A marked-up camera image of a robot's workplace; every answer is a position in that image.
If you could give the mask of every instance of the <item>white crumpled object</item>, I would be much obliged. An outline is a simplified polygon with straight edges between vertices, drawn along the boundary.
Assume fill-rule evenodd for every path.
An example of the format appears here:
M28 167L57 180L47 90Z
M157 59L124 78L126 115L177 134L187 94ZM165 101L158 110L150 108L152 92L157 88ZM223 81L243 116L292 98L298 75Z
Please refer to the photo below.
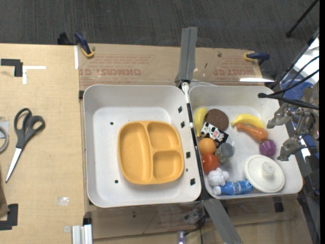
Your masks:
M212 186L224 186L228 179L228 172L223 172L219 167L208 174L208 182Z

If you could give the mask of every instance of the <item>white tray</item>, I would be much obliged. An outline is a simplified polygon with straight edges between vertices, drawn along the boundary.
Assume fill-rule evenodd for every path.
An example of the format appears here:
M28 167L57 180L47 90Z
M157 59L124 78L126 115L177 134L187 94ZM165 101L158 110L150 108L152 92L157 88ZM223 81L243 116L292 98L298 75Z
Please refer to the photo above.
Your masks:
M84 115L87 191L93 204L109 208L190 202L199 197L200 175L186 100L180 89L152 85L93 85L84 93ZM137 120L168 122L178 131L184 172L176 181L136 185L123 177L118 163L118 132L126 123Z
M233 121L237 115L249 113L259 117L266 128L270 119L274 117L274 112L279 108L279 103L274 99L259 99L258 93L270 94L273 91L263 86L204 86L193 87L189 92L192 112L195 114L199 107L206 107L208 110L216 108L222 110ZM289 161L279 161L276 158L280 155L280 149L285 140L288 139L288 133L285 125L275 126L273 129L266 129L268 138L272 139L277 152L272 159L282 168L285 176L285 185L277 193L262 193L256 189L248 194L241 195L215 195L213 187L207 181L205 176L205 186L211 196L217 199L235 199L254 196L271 196L295 194L303 186L302 176L296 161L296 157L291 155ZM225 130L233 139L235 145L235 154L230 160L221 165L223 171L229 173L229 181L245 179L243 167L246 159L252 155L259 154L259 143L252 139L245 132L238 132L236 127L229 127Z

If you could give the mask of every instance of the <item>tomato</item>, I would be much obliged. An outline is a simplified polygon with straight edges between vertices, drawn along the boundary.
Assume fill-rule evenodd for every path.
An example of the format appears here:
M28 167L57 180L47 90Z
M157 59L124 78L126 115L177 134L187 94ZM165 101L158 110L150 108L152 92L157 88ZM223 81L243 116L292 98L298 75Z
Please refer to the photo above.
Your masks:
M219 167L219 158L213 154L205 154L202 157L203 171L208 174L210 171L215 170Z

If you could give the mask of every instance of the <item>scissor blade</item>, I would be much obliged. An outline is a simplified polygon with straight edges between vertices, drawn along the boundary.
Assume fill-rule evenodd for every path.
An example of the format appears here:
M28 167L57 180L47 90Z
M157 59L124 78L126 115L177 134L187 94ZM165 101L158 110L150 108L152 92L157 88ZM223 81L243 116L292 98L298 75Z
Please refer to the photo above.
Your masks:
M17 164L17 161L19 159L19 156L20 156L20 153L21 153L22 149L21 148L16 148L16 151L15 151L15 154L14 154L14 157L12 158L12 161L11 161L11 164L10 164L10 167L9 167L9 171L8 171L8 175L7 175L7 178L6 178L6 181L7 182L12 174L12 171L14 170L16 164Z

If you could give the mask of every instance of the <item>table surface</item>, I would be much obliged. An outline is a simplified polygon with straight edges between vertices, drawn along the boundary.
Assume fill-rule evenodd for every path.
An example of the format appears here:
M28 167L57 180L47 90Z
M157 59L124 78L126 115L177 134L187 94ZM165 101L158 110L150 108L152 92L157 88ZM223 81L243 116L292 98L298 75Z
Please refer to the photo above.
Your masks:
M135 49L121 45L109 47L128 52ZM163 55L167 50L157 48L156 53ZM15 114L28 107L46 122L45 129L26 145L10 180L6 184L2 182L7 203L18 203L19 211L18 225L12 230L1 231L0 242L71 243L71 234L65 229L66 226L82 225L86 195L75 46L1 44L0 58L20 59L25 66L46 66L45 70L28 70L27 84L22 83L21 77L14 77L14 67L0 66L0 116L10 122L9 145L0 154L2 181L15 152ZM57 202L60 197L69 198L67 205ZM267 205L262 201L258 220L247 214L243 217L240 204L233 205L229 215L243 242L312 243L302 208L295 196L284 199L283 204L288 207L286 212L276 214L266 211ZM188 243L200 242L201 235L204 243L222 242L213 225L207 224L202 230L190 233ZM95 243L114 244L174 241L174 232L94 240Z

